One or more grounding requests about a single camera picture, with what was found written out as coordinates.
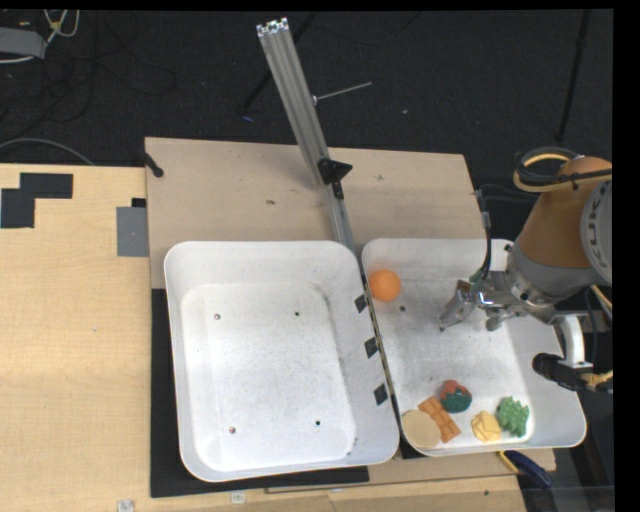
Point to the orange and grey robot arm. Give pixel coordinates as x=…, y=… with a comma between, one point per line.
x=555, y=230

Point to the beige round biscuit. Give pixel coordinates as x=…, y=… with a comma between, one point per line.
x=421, y=429

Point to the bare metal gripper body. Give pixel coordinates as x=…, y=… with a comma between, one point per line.
x=520, y=299

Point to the green toy broccoli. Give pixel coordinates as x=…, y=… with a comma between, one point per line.
x=513, y=416

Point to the white plastic tray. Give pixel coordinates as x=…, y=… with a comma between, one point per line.
x=270, y=360
x=450, y=350

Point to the pale wood board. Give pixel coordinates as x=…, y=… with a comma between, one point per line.
x=240, y=195

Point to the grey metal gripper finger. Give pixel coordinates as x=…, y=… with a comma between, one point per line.
x=456, y=310
x=495, y=320

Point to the orange toy waffle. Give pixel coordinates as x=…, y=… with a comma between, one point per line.
x=441, y=419

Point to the red and green toy strawberry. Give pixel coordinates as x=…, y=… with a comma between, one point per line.
x=456, y=398

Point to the orange ball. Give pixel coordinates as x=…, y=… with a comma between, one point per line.
x=385, y=285

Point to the yellow toy food lump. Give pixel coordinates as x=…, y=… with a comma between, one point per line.
x=485, y=427

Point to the black cylinder on white bracket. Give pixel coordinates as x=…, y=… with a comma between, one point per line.
x=560, y=370

